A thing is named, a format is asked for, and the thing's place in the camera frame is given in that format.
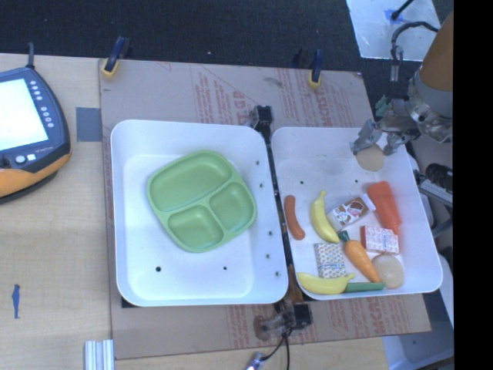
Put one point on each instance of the orange brown sausage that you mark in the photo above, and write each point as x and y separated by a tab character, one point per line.
293	218

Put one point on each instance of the yellow banana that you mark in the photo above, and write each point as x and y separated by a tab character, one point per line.
321	284
320	220

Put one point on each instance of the white carton with orange dots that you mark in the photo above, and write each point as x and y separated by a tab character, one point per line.
329	260

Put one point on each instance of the orange and white carton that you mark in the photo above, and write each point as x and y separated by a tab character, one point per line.
381	240

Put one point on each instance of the brown cardboard board red print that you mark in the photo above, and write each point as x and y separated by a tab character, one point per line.
161	91

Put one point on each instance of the white and brown printed carton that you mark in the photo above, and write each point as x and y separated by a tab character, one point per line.
348	212

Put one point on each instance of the white plastic tray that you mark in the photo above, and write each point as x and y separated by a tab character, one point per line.
192	280
319	160

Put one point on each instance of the green divided plate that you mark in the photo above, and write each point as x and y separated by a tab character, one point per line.
200	200

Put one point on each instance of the black cylinder on white bracket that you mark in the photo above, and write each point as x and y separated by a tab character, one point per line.
439	175

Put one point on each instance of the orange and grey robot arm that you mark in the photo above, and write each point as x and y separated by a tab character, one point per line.
439	60

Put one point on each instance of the beige round biscuit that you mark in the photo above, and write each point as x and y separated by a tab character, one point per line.
389	272
370	161

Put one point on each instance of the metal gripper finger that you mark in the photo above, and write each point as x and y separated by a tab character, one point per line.
366	137
394	142

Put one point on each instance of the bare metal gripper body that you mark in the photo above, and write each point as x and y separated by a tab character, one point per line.
427	123

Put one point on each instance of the orange carrot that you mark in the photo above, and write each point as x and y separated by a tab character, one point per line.
360	256

